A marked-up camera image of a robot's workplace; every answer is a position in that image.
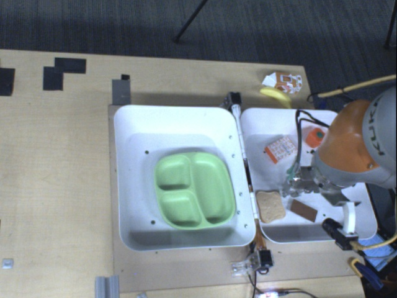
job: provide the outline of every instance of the green plate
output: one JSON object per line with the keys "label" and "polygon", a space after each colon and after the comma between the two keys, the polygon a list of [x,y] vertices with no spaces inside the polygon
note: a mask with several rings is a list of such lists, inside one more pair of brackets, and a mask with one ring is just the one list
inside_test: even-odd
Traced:
{"label": "green plate", "polygon": [[211,153],[191,152],[161,159],[154,181],[161,215],[181,230],[215,227],[236,211],[224,162]]}

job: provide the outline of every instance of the gray carpet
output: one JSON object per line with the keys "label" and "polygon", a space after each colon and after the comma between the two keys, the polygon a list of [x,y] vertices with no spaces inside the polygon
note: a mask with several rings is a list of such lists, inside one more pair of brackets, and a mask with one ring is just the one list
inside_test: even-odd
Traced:
{"label": "gray carpet", "polygon": [[394,0],[209,0],[176,45],[199,2],[0,0],[0,48],[303,65],[313,92],[396,72]]}

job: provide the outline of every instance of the banana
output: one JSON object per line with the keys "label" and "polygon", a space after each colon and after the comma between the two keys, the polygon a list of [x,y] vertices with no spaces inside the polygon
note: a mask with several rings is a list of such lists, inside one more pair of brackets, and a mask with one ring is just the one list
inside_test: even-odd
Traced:
{"label": "banana", "polygon": [[290,97],[279,89],[273,87],[263,87],[260,92],[262,95],[269,96],[278,100],[279,103],[283,105],[283,107],[292,108],[292,101]]}

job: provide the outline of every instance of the black tape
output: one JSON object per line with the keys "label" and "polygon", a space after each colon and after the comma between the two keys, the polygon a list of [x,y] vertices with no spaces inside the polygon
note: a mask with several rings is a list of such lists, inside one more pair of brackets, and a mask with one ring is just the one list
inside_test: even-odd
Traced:
{"label": "black tape", "polygon": [[43,72],[43,90],[62,91],[63,73],[56,73],[54,67],[45,66]]}
{"label": "black tape", "polygon": [[14,90],[15,68],[0,68],[0,96],[11,96]]}
{"label": "black tape", "polygon": [[63,90],[63,73],[86,73],[86,59],[84,58],[55,58],[55,66],[44,67],[43,72],[43,90],[44,91],[62,91]]}
{"label": "black tape", "polygon": [[55,58],[55,73],[86,73],[86,59],[84,58]]}

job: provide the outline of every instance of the yellow cable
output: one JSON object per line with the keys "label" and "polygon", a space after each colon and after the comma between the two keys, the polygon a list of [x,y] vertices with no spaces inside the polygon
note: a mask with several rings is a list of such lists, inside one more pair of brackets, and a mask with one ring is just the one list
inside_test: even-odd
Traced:
{"label": "yellow cable", "polygon": [[385,245],[389,245],[393,243],[395,240],[397,240],[397,196],[395,200],[395,222],[396,222],[396,231],[395,234],[390,239],[385,240],[378,244],[367,245],[367,246],[361,245],[358,241],[351,241],[350,245],[352,245],[352,248],[355,251],[364,251],[364,250],[372,250],[374,248],[379,248]]}
{"label": "yellow cable", "polygon": [[379,78],[375,78],[375,79],[371,79],[370,81],[366,81],[366,82],[362,82],[362,83],[358,83],[358,84],[353,84],[353,85],[347,86],[347,87],[342,88],[342,89],[336,89],[335,91],[330,91],[330,92],[326,92],[326,93],[320,93],[317,96],[319,98],[331,97],[331,96],[339,95],[339,94],[342,94],[342,93],[354,91],[355,89],[358,89],[358,88],[363,88],[363,87],[371,86],[371,85],[374,85],[374,84],[378,84],[378,83],[382,83],[382,82],[386,82],[386,81],[391,81],[393,79],[396,79],[396,75],[395,74],[394,75],[389,75],[389,76],[384,76],[384,77],[379,77]]}

